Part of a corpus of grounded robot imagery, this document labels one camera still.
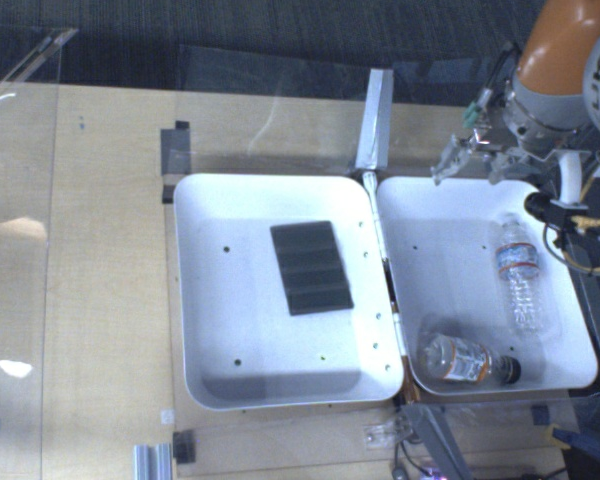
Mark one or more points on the clear bottle with blue label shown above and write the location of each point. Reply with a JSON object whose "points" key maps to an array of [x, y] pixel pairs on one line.
{"points": [[520, 278]]}

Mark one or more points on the thin black and white rod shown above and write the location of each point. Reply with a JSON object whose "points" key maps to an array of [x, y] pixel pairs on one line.
{"points": [[370, 193]]}

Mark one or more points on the white plastic tray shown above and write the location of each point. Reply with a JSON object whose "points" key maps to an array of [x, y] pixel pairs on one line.
{"points": [[450, 288], [260, 318]]}

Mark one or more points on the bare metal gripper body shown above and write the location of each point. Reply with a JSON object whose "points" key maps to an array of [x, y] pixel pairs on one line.
{"points": [[525, 138]]}

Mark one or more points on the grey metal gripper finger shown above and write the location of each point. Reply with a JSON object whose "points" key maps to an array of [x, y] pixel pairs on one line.
{"points": [[505, 165], [452, 158]]}

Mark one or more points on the black cylinder on white bracket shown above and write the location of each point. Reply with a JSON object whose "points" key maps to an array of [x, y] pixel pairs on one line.
{"points": [[570, 178]]}

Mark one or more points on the black ribbed rectangular pad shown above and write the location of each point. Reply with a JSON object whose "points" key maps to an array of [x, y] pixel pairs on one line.
{"points": [[312, 268]]}

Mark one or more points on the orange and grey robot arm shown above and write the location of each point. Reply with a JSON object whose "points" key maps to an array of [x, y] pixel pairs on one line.
{"points": [[560, 33]]}

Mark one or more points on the clear bottle with orange label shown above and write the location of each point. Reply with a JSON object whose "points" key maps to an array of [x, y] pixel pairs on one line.
{"points": [[460, 360]]}

